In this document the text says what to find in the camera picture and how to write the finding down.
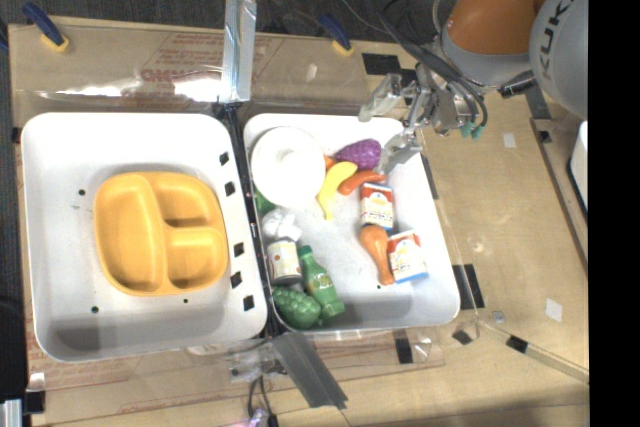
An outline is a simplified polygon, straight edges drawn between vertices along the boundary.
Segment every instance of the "yellow banana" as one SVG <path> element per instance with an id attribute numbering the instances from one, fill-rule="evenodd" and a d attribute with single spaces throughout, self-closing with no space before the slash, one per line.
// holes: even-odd
<path id="1" fill-rule="evenodd" d="M 333 206 L 338 187 L 358 170 L 358 165 L 353 162 L 338 162 L 329 168 L 324 177 L 324 183 L 320 192 L 316 196 L 318 203 L 324 210 L 324 218 L 329 221 L 333 219 Z"/>

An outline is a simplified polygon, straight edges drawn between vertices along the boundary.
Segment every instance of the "tin can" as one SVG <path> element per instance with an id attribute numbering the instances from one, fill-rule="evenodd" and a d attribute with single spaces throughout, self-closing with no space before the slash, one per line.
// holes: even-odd
<path id="1" fill-rule="evenodd" d="M 296 243 L 283 239 L 267 247 L 272 285 L 294 285 L 302 281 Z"/>
<path id="2" fill-rule="evenodd" d="M 364 183 L 360 187 L 360 219 L 362 225 L 377 224 L 385 230 L 393 228 L 393 190 L 386 185 Z"/>
<path id="3" fill-rule="evenodd" d="M 403 231 L 389 237 L 387 242 L 389 266 L 396 283 L 427 275 L 427 264 L 420 239 L 413 230 Z"/>

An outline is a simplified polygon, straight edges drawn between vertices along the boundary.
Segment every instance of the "yellow divided plate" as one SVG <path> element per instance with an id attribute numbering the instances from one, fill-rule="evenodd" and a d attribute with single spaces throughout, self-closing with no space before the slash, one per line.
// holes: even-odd
<path id="1" fill-rule="evenodd" d="M 229 250 L 215 193 L 183 173 L 124 173 L 96 194 L 102 270 L 119 290 L 168 295 L 199 290 L 227 269 Z"/>

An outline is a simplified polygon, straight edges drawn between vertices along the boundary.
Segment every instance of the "purple eggplant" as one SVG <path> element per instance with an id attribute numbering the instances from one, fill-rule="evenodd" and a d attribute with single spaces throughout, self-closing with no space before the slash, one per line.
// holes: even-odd
<path id="1" fill-rule="evenodd" d="M 358 170 L 373 169 L 380 161 L 382 145 L 375 139 L 362 139 L 349 144 L 338 151 L 333 157 L 336 162 L 353 162 Z"/>

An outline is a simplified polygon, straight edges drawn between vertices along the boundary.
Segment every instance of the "white tray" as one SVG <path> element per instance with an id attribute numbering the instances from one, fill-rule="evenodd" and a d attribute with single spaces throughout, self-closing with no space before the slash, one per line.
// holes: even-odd
<path id="1" fill-rule="evenodd" d="M 235 342 L 262 330 L 266 300 L 231 139 L 220 122 L 201 114 L 41 114 L 24 127 L 22 156 L 35 334 L 51 357 L 81 361 Z M 230 255 L 216 284 L 140 297 L 107 280 L 93 202 L 106 179 L 130 171 L 182 172 L 213 189 Z M 241 282 L 232 287 L 236 273 Z"/>
<path id="2" fill-rule="evenodd" d="M 271 128 L 291 126 L 305 130 L 320 143 L 326 155 L 361 139 L 384 145 L 402 130 L 399 121 L 374 118 L 361 123 L 357 117 L 302 114 L 259 114 L 244 128 L 250 159 L 259 137 Z M 336 196 L 335 218 L 326 221 L 317 201 L 294 209 L 302 229 L 298 247 L 309 244 L 318 263 L 329 271 L 346 312 L 330 326 L 312 331 L 399 329 L 445 324 L 458 314 L 460 293 L 436 212 L 429 182 L 419 154 L 390 173 L 395 198 L 395 231 L 413 229 L 420 237 L 429 275 L 402 284 L 380 286 L 377 268 L 360 245 L 360 206 L 357 192 Z"/>

